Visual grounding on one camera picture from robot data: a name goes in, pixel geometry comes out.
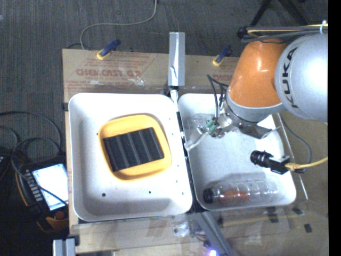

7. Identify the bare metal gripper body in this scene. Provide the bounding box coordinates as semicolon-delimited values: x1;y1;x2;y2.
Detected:
206;110;242;138

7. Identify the black cylinder on white bracket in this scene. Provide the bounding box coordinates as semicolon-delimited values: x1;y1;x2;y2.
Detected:
241;123;291;175

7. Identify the brown cardboard board, red print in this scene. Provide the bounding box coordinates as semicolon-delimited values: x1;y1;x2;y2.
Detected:
61;49;329;254

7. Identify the white plastic tray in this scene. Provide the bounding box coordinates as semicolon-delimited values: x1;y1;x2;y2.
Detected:
68;92;193;222
177;93;297;212

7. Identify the clear plastic bottle, black cap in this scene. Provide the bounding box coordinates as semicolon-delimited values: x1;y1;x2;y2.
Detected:
202;179;279;205

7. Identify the black ribbed rectangular block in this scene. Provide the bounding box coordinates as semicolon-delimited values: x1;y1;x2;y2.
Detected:
102;127;165;172

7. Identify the yellow plate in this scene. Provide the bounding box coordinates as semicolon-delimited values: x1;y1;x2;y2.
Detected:
98;114;173;181

